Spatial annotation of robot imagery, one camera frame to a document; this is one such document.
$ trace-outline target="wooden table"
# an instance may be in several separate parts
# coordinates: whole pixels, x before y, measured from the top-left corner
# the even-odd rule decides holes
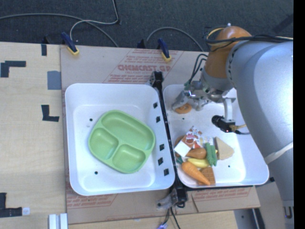
[[[49,214],[66,213],[61,90],[48,90],[47,72],[61,71],[60,46],[0,42],[0,63],[26,61],[0,78],[0,193],[6,207],[29,207],[30,214],[0,218],[0,228],[45,229]],[[43,121],[41,105],[58,122]],[[176,216],[182,229],[236,229],[233,211]],[[156,229],[164,217],[69,225],[70,229]],[[173,217],[168,228],[177,228]]]

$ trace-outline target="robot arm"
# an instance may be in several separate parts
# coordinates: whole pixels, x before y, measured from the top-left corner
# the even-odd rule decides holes
[[[235,88],[243,119],[282,201],[293,204],[293,40],[263,37],[235,26],[221,28],[200,81],[191,83],[184,96],[196,99],[200,92],[201,102],[225,103],[224,96]]]

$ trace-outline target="green divided plate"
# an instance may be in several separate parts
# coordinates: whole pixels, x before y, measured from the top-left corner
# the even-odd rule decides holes
[[[104,113],[93,127],[88,145],[100,161],[122,173],[142,168],[155,146],[155,134],[145,123],[120,111]]]

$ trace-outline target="blue clamp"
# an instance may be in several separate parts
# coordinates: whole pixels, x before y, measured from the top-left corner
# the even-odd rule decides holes
[[[162,53],[161,53],[162,57],[164,58],[164,60],[166,62],[169,62],[172,59],[172,57],[170,56],[170,53],[168,51],[168,47],[167,47],[165,41],[163,41],[162,38],[159,38],[158,44],[159,44],[158,48],[162,49]]]
[[[70,36],[65,33],[62,32],[61,33],[61,38],[65,41],[65,43],[67,44],[67,48],[70,51],[70,53],[72,53],[73,55],[77,55],[80,51],[75,47],[74,42],[71,40]]]

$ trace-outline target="black cable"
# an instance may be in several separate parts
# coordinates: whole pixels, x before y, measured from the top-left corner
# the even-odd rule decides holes
[[[239,134],[239,135],[249,135],[250,132],[240,132],[238,130],[234,131],[236,134]]]
[[[192,79],[195,77],[195,75],[197,74],[198,70],[200,69],[200,65],[201,65],[202,61],[206,60],[205,58],[201,59],[199,64],[198,64],[198,66],[197,66],[197,63],[198,63],[198,60],[199,60],[200,56],[208,57],[208,55],[206,55],[204,53],[201,53],[201,54],[199,54],[197,56],[197,59],[195,61],[194,67],[193,67],[193,72],[192,72],[191,78],[188,80],[189,84],[191,84]]]
[[[267,34],[260,34],[260,35],[255,35],[255,36],[244,36],[244,37],[233,37],[229,39],[223,39],[223,40],[211,40],[209,39],[209,36],[211,36],[213,33],[223,30],[227,26],[219,26],[219,27],[213,27],[210,30],[206,30],[206,27],[203,30],[203,40],[204,42],[209,46],[216,46],[217,44],[222,44],[225,42],[228,42],[226,45],[219,46],[216,49],[212,50],[212,52],[224,48],[228,45],[230,45],[233,42],[239,42],[239,41],[257,41],[257,42],[291,42],[293,41],[293,38],[288,38],[288,37],[280,37],[280,36],[273,36],[273,35],[267,35]]]
[[[176,225],[177,225],[178,229],[181,229],[180,226],[179,226],[179,224],[178,224],[178,221],[177,221],[177,219],[176,219],[176,216],[175,216],[175,214],[173,213],[173,208],[172,208],[172,207],[171,207],[171,212],[172,212],[173,218],[174,218],[174,220],[175,220],[175,222],[176,222]]]
[[[162,225],[165,225],[167,223],[169,217],[170,217],[170,209],[167,210],[166,215],[165,215],[165,219],[164,219]]]
[[[176,206],[179,207],[179,208],[184,208],[185,207],[185,202],[178,203],[178,204],[176,204]]]

